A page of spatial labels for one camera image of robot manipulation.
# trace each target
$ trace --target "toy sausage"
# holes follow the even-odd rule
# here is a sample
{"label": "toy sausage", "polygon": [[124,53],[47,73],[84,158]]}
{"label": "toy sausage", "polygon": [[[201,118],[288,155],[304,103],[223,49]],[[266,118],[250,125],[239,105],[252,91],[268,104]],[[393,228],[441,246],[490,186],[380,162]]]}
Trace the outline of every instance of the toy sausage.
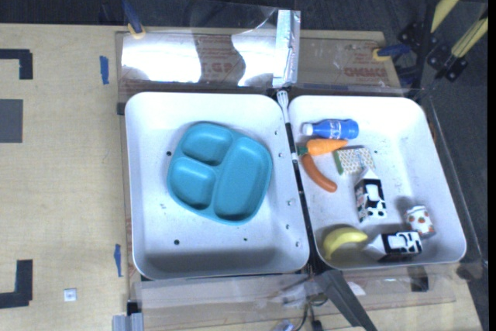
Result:
{"label": "toy sausage", "polygon": [[319,171],[317,166],[312,159],[312,156],[304,154],[301,157],[301,164],[303,164],[303,168],[305,169],[307,175],[322,189],[329,191],[331,193],[335,192],[338,188],[335,182],[332,182],[328,178],[324,177],[324,175]]}

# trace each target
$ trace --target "black corner marking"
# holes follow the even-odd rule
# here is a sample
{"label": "black corner marking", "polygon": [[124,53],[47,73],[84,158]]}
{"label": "black corner marking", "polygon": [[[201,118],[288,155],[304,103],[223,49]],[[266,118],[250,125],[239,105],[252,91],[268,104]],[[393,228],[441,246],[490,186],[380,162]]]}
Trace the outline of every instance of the black corner marking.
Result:
{"label": "black corner marking", "polygon": [[0,309],[29,306],[33,300],[33,260],[18,260],[13,292],[0,293]]}
{"label": "black corner marking", "polygon": [[0,49],[0,60],[19,60],[19,79],[33,79],[33,53],[25,49]]}

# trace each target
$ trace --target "toy milk carton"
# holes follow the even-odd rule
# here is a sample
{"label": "toy milk carton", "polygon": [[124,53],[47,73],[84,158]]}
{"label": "toy milk carton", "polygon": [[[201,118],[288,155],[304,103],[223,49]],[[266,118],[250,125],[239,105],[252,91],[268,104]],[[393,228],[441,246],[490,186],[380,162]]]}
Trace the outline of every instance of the toy milk carton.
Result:
{"label": "toy milk carton", "polygon": [[359,176],[355,184],[355,198],[360,222],[388,216],[381,180],[370,168]]}
{"label": "toy milk carton", "polygon": [[406,232],[382,233],[363,251],[380,262],[409,260],[422,252],[420,235],[411,230]]}

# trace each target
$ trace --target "black square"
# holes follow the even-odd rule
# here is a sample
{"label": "black square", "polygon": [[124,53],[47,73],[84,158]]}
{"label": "black square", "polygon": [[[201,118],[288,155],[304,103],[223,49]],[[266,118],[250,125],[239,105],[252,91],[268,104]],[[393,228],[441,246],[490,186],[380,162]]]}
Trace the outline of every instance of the black square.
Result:
{"label": "black square", "polygon": [[22,99],[0,99],[0,143],[22,142]]}

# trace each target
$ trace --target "blue plate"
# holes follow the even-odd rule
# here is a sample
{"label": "blue plate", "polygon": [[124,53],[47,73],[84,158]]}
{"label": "blue plate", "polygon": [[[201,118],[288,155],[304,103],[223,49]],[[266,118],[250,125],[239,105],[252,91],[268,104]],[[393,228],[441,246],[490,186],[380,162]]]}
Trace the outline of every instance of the blue plate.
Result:
{"label": "blue plate", "polygon": [[272,159],[263,145],[224,126],[200,122],[177,145],[167,188],[186,209],[239,225],[262,205],[271,173]]}

